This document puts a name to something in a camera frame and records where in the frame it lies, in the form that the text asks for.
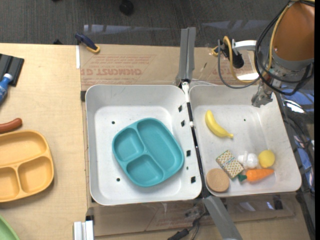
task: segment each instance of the wooden table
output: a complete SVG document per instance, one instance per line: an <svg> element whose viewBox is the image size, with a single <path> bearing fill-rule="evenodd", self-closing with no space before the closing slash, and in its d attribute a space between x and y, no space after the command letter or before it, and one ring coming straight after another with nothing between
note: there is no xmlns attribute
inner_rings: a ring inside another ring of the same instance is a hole
<svg viewBox="0 0 320 240"><path fill-rule="evenodd" d="M2 43L0 53L25 59L17 86L9 87L8 96L0 106L0 124L22 118L23 126L19 130L40 132L48 142L54 164L54 180L47 189L0 203L0 214L21 240L72 240L73 223L84 221L88 208L76 46ZM310 239L301 207L298 202L293 205L294 216L242 221L235 225L244 240ZM97 239L164 240L176 232L174 229ZM196 237L220 238L214 225L202 226Z"/></svg>

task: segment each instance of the white plastic tray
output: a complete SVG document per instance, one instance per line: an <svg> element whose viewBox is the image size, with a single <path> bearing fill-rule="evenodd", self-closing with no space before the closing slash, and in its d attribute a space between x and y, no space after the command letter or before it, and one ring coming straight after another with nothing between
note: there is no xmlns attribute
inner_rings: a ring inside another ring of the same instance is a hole
<svg viewBox="0 0 320 240"><path fill-rule="evenodd" d="M302 179L290 145L277 98L260 108L251 105L257 86L232 89L227 86L196 85L189 91L196 138L206 177L212 168L220 168L216 158L226 150L237 158L245 151L259 155L270 149L276 159L272 166L274 175L260 182L240 182L238 177L230 181L227 192L208 190L215 196L232 197L253 194L294 192L301 186ZM206 126L205 114L211 110L216 121L231 138L215 136Z"/></svg>
<svg viewBox="0 0 320 240"><path fill-rule="evenodd" d="M191 200L200 194L200 171L181 89L173 85L94 85L87 90L85 102L90 192L97 203L109 206ZM150 117L171 131L184 153L184 164L164 182L141 187L118 164L112 140L123 128Z"/></svg>

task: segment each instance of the brown round disc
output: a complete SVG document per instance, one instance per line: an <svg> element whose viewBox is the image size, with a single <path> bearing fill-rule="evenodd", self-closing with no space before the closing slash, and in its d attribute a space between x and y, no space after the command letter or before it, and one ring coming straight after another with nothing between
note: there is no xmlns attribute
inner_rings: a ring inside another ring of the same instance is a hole
<svg viewBox="0 0 320 240"><path fill-rule="evenodd" d="M229 188L230 179L224 170L214 168L206 174L206 184L215 192L225 192Z"/></svg>

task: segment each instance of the blue bottle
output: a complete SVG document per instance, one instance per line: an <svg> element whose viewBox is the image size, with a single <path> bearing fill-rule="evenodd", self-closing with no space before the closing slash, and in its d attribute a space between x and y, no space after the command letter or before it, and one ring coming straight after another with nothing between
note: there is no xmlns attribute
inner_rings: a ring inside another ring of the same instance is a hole
<svg viewBox="0 0 320 240"><path fill-rule="evenodd" d="M10 74L4 74L2 81L0 82L0 104L7 95L8 84L12 81L13 76Z"/></svg>

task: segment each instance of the lemon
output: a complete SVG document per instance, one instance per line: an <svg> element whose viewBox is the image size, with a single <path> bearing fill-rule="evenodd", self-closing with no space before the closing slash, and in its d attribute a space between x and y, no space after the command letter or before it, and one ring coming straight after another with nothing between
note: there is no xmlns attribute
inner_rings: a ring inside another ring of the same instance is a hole
<svg viewBox="0 0 320 240"><path fill-rule="evenodd" d="M262 168L267 168L272 166L275 163L276 156L271 150L264 150L262 151L259 156L259 164Z"/></svg>

